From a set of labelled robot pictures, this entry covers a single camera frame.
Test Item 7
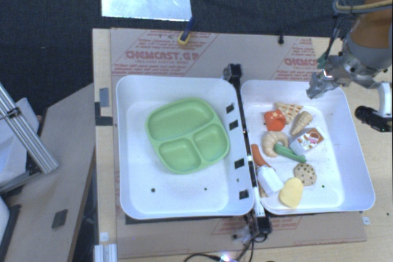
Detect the beige ice cream cone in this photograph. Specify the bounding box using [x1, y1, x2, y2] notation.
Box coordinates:
[289, 110, 314, 137]

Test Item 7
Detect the white and orange carton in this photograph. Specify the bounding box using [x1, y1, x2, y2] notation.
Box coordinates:
[289, 126, 325, 157]

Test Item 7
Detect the black block with thin wires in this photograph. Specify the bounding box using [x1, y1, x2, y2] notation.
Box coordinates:
[244, 214, 273, 241]
[222, 63, 244, 82]

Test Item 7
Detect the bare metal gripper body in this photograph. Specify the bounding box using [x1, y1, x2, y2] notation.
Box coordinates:
[317, 55, 380, 91]

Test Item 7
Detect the brown chocolate chip biscuit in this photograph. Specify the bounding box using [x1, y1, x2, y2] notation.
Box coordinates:
[292, 162, 317, 187]

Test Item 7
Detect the orange sausage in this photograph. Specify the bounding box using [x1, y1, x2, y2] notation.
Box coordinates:
[250, 144, 273, 169]

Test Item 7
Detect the black cylinder on white bracket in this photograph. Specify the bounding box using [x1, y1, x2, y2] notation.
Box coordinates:
[354, 81, 393, 133]

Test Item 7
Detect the beige croissant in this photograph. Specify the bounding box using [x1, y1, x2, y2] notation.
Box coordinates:
[261, 130, 290, 158]

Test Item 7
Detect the white plastic tray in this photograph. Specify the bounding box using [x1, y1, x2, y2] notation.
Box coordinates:
[240, 79, 376, 216]
[115, 74, 256, 220]

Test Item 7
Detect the thin black and white rod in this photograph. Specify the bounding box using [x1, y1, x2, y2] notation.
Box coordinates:
[230, 77, 263, 219]

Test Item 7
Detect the brown cardboard board red print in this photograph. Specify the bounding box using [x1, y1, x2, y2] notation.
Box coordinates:
[109, 28, 368, 259]

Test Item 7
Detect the white plastic bottle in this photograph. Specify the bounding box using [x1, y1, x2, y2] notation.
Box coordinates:
[255, 165, 284, 196]

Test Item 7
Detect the beige pizza slice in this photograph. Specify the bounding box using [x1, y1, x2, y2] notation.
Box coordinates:
[273, 101, 305, 125]

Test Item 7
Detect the yellow potato crisp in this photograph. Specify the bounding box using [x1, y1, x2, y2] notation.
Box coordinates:
[278, 177, 305, 210]

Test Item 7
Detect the green divided plate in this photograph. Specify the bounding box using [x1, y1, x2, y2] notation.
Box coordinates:
[144, 97, 232, 175]

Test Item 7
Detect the green bean pod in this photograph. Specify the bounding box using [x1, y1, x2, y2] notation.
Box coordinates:
[273, 144, 308, 164]

